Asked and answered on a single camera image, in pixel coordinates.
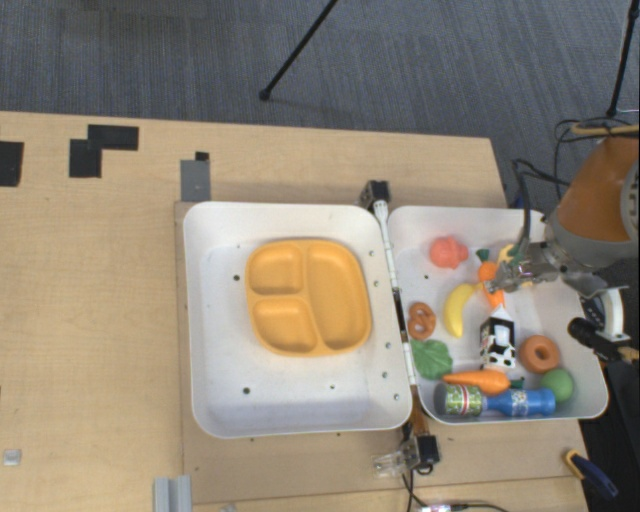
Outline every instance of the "wooden tabletop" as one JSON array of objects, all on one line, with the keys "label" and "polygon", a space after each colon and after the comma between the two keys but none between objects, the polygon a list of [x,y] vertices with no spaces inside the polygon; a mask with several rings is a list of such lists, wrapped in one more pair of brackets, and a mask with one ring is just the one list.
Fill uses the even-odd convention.
[{"label": "wooden tabletop", "polygon": [[[139,127],[139,149],[103,151],[101,179],[69,178],[69,141],[86,139],[90,123]],[[224,493],[203,501],[203,481],[225,484],[196,475],[183,451],[192,441],[180,397],[180,160],[210,153],[214,200],[351,204],[367,180],[384,179],[393,207],[504,206],[483,139],[0,113],[0,141],[25,144],[19,186],[0,187],[0,450],[22,450],[19,466],[0,466],[0,509],[10,512],[150,511],[153,479],[183,473],[194,479],[194,510],[226,503]],[[561,460],[568,448],[584,452],[576,421],[457,427],[455,435],[430,424],[443,461],[416,483],[425,500],[586,510]],[[322,447],[306,437],[314,436],[251,450]],[[364,457],[371,439],[344,435],[342,446],[327,441],[327,453],[344,466],[340,453]],[[284,494],[269,493],[230,445],[209,441],[220,446],[218,470],[235,482],[228,497],[239,512],[406,507],[397,480],[361,468],[329,494],[307,485],[309,471]],[[286,457],[278,460],[271,472],[286,473]]]}]

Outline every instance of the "clear plastic piece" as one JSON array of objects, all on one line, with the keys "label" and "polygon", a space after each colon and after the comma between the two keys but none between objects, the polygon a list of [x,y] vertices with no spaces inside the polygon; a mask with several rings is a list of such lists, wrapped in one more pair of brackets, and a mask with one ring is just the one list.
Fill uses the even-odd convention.
[{"label": "clear plastic piece", "polygon": [[373,470],[379,478],[398,478],[415,467],[419,460],[418,445],[413,438],[403,443],[397,451],[375,457]]}]

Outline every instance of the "yellow divided plate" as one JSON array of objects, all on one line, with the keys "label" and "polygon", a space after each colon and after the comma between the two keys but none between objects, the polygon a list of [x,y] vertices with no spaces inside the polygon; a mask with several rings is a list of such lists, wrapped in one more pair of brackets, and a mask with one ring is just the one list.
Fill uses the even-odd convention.
[{"label": "yellow divided plate", "polygon": [[371,332],[362,270],[353,254],[335,242],[265,244],[249,256],[245,287],[253,332],[278,354],[349,352]]}]

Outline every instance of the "orange carrot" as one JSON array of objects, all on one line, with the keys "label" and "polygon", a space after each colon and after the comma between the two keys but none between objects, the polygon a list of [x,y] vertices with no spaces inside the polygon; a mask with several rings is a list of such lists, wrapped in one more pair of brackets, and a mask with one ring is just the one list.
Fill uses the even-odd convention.
[{"label": "orange carrot", "polygon": [[[487,260],[488,252],[489,251],[483,249],[476,252],[478,258],[480,258],[480,261],[482,262],[480,264],[480,268],[478,268],[478,280],[483,284],[485,281],[495,279],[496,274],[498,273],[498,264]],[[484,296],[489,301],[492,310],[497,308],[500,304],[506,307],[504,303],[504,292],[502,290],[489,293],[486,285],[482,287],[482,290],[484,291]]]},{"label": "orange carrot", "polygon": [[499,395],[509,389],[509,378],[498,370],[476,370],[471,372],[449,373],[442,380],[447,384],[478,386],[485,395]]}]

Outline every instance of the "gray floor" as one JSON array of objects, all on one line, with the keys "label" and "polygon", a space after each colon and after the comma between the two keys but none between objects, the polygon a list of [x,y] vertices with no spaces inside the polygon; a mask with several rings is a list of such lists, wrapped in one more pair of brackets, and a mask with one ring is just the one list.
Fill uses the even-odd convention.
[{"label": "gray floor", "polygon": [[[342,0],[260,102],[326,1],[3,0],[0,110],[489,137],[511,200],[511,159],[550,169],[555,123],[606,111],[630,3]],[[621,108],[638,107],[638,32]],[[560,174],[592,147],[565,147]],[[553,188],[532,190],[548,213]],[[604,275],[637,312],[637,261]]]}]

